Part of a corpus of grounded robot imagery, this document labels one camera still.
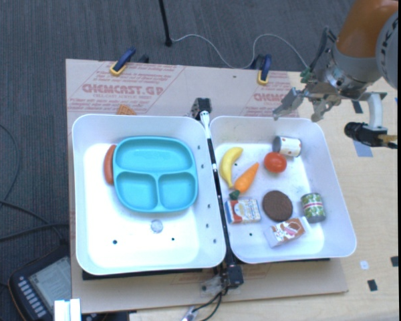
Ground green patterned can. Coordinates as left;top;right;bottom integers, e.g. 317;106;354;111
300;192;327;224

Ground orange carrot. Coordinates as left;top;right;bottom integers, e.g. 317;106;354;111
229;162;260;201

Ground white can with red dots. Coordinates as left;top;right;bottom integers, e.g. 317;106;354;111
272;135;303;158

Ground orange tomato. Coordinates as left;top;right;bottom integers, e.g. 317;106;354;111
263;151;288;174

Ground orange and white carton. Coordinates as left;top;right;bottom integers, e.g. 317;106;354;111
224;197;262;225

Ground white plastic tray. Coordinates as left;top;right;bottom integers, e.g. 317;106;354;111
209;115;358;265
71;114;227;276

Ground brown cardboard board red print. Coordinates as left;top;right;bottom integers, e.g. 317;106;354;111
65;58;350;314

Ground brown and pink carton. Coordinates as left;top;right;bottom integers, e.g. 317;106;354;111
263;216;312;249

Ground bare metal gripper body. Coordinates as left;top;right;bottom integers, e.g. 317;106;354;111
301;66;368;104

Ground yellow banana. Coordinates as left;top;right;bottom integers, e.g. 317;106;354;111
219;146;244;190

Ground thin black and white rod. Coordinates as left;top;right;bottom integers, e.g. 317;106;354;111
199;110;237;268

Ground orange sausage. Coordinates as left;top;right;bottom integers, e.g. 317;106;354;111
103;144;118;185

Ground black cylinder on white bracket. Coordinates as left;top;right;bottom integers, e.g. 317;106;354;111
344;92;389;148

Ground brown round biscuit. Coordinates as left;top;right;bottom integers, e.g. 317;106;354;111
261;190;294;223

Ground blue divided plate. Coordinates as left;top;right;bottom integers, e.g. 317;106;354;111
112;136;199;214

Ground black block with thin wires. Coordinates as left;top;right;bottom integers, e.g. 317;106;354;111
190;97;213;118
219;263;245;290

